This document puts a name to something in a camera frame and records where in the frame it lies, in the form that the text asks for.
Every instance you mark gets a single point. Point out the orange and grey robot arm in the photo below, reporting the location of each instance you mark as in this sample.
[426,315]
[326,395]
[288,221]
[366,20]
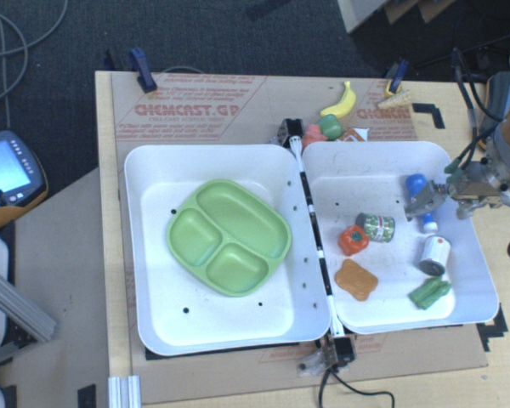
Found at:
[505,140]

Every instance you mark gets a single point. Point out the orange toast slice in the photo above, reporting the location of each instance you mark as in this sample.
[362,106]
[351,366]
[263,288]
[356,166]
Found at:
[355,279]

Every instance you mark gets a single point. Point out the green bean pods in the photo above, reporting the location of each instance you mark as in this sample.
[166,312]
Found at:
[429,293]

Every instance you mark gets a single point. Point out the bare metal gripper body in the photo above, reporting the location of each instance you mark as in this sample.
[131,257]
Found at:
[478,185]

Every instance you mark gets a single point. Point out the green toy pepper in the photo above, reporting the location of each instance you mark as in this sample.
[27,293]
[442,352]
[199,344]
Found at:
[330,126]

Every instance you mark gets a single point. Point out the green patterned can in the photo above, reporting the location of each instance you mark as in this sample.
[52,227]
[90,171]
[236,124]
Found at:
[377,227]

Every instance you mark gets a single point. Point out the orange and white carton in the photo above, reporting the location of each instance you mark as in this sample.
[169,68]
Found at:
[353,135]

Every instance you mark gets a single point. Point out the green divided plate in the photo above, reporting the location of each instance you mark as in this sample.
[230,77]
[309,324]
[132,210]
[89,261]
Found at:
[234,211]

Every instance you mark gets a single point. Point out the orange toy pepper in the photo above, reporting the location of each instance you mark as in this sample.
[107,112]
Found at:
[353,241]

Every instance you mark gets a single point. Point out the thin black and white rod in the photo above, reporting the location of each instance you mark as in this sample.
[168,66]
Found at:
[319,245]

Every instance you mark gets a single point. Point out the white plastic tray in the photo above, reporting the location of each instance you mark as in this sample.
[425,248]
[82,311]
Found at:
[365,172]
[161,325]

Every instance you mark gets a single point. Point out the pink toy food piece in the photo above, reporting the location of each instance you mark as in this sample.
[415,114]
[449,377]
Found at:
[312,135]

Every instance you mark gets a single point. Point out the white bottle with blue cap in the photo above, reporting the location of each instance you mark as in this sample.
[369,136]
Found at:
[415,184]

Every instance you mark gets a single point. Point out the white can with red dot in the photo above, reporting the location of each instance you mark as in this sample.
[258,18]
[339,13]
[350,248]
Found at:
[434,251]

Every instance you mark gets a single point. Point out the brown cardboard board red print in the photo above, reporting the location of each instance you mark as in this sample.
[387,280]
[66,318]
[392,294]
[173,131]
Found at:
[187,109]

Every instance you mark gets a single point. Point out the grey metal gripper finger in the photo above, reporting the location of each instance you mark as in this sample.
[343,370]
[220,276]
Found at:
[425,200]
[467,207]

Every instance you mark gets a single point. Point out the yellow banana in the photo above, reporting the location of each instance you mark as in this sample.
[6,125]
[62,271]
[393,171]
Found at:
[344,104]

